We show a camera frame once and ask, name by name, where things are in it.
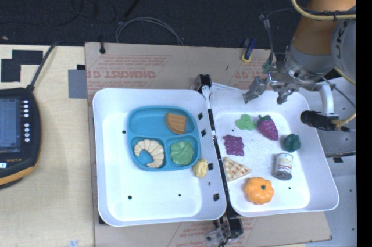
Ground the small can with label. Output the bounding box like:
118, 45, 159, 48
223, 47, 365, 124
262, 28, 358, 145
273, 152, 294, 181

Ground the blue divided plate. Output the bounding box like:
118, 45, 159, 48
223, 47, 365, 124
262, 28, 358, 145
127, 105, 202, 172

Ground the brown cardboard board red print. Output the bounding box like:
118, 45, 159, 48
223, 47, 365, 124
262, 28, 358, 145
84, 41, 333, 247

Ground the light green clover leaf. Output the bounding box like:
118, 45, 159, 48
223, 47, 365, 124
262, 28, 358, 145
235, 114, 256, 131

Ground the beige croissant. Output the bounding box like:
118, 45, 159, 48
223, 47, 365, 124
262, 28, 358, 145
133, 139, 166, 169

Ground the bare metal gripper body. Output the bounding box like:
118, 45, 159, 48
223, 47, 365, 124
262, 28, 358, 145
267, 59, 324, 92

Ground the flat purple grape bunch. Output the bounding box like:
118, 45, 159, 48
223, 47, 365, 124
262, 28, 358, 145
222, 134, 245, 157

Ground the white plastic tray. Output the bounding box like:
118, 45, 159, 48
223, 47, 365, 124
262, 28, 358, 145
209, 83, 340, 218
92, 87, 227, 228

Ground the pale yellow toy food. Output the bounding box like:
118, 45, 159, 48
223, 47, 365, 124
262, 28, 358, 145
192, 158, 209, 178

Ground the orange pumpkin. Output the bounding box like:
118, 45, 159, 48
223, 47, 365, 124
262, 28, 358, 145
244, 177, 275, 205

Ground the pizza slice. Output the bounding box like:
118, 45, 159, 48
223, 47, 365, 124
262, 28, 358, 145
222, 156, 252, 182

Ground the black cylinder on white bracket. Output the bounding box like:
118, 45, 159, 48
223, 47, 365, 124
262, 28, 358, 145
300, 82, 340, 131

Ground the brown waffle piece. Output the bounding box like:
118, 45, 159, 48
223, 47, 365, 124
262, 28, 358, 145
165, 112, 187, 135

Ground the green lettuce leaf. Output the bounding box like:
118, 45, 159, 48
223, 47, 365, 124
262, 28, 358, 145
170, 141, 195, 166

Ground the purple grape bunch with stem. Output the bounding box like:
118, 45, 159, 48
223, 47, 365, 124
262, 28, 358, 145
256, 114, 280, 141

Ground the dark green broccoli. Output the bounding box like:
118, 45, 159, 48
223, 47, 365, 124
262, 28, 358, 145
282, 133, 302, 153

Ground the thin black and white rod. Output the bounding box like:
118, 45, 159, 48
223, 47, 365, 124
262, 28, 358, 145
201, 85, 237, 222

